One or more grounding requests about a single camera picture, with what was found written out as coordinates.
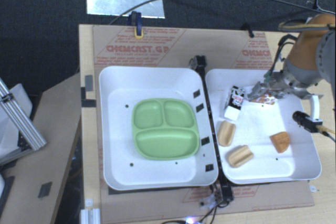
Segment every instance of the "green plate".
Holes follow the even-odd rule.
[[[195,114],[178,99],[147,99],[136,104],[132,133],[138,152],[148,159],[187,158],[199,148]]]

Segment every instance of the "blue clamp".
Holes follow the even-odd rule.
[[[141,12],[132,12],[131,15],[128,16],[127,25],[136,26],[134,29],[135,38],[143,38]]]

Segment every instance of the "brown food item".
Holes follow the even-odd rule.
[[[243,164],[247,163],[253,157],[254,154],[251,152],[247,145],[244,145],[240,146],[230,153],[230,155],[228,156],[228,162],[233,168],[238,168]]]
[[[218,131],[218,143],[221,146],[230,146],[236,131],[236,125],[228,121],[223,121]]]
[[[287,132],[280,132],[271,137],[274,147],[277,149],[277,152],[282,153],[288,149],[289,146],[289,136]]]

